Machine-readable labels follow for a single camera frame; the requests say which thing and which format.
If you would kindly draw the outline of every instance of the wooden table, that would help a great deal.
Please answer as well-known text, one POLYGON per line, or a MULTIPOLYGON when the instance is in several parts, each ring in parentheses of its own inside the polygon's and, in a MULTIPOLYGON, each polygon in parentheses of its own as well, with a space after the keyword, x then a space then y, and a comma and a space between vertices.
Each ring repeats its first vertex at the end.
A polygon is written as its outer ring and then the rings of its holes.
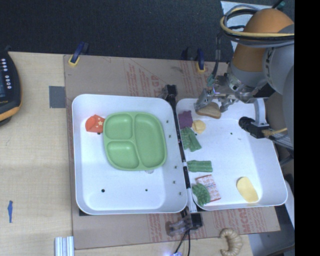
MULTIPOLYGON (((65 108, 50 108, 49 87, 65 86, 63 54, 10 52, 23 87, 23 103, 0 127, 0 255, 54 255, 56 237, 73 235, 65 108), (8 205, 12 201, 12 222, 8 205)), ((251 256, 242 235, 239 256, 251 256)), ((169 256, 179 242, 76 250, 76 256, 169 256)), ((190 255, 219 256, 224 239, 191 240, 190 255)), ((187 254, 188 242, 180 249, 187 254)))

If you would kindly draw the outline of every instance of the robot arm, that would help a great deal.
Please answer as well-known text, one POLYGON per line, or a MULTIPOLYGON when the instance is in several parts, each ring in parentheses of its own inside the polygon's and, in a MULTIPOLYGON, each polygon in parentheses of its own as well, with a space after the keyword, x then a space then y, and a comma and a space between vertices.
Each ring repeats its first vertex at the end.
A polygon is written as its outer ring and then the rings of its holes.
POLYGON ((237 5, 222 17, 220 26, 222 34, 238 44, 227 72, 216 76, 217 68, 213 70, 207 88, 194 105, 195 110, 205 107, 212 99, 221 102, 221 112, 238 101, 257 104, 257 99, 270 96, 258 93, 269 85, 283 96, 285 122, 293 144, 294 22, 274 8, 257 10, 237 5), (243 31, 228 28, 228 19, 241 14, 252 14, 243 31))

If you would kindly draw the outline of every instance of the cardboard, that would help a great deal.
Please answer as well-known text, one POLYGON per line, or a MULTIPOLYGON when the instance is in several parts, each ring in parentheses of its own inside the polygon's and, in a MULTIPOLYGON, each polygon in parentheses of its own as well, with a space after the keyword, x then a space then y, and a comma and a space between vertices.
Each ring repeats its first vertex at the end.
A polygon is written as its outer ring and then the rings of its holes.
MULTIPOLYGON (((207 84, 214 63, 205 63, 205 72, 198 73, 196 62, 189 60, 143 59, 81 55, 78 64, 68 64, 64 56, 66 111, 71 182, 72 226, 75 249, 177 241, 166 225, 182 218, 171 214, 87 215, 76 202, 73 158, 73 99, 80 94, 107 94, 158 97, 165 85, 176 85, 177 102, 198 98, 207 84)), ((221 63, 218 75, 227 70, 221 63)), ((221 229, 233 228, 239 234, 279 231, 274 207, 243 208, 201 212, 203 226, 191 233, 191 239, 218 237, 221 229)))

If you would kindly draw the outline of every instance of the green divided plate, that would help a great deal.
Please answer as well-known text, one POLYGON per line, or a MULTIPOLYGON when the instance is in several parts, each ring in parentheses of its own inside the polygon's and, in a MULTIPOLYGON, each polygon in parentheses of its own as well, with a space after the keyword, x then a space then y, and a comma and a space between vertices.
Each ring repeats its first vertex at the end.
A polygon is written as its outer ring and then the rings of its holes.
POLYGON ((167 159, 162 125, 149 113, 110 114, 103 123, 103 140, 108 161, 119 170, 152 170, 167 159))

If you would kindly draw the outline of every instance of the black floor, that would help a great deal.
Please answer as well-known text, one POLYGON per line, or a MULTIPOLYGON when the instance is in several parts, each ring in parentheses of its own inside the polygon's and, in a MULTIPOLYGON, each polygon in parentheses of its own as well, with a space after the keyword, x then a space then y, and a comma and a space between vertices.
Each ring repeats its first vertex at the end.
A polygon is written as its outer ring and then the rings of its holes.
MULTIPOLYGON (((219 0, 1 0, 0 49, 73 54, 89 44, 89 55, 180 59, 201 48, 206 61, 215 60, 215 38, 223 16, 219 0)), ((241 3, 272 6, 277 0, 241 3)), ((295 20, 295 1, 282 9, 295 20)), ((223 38, 221 61, 229 61, 231 42, 223 38)))

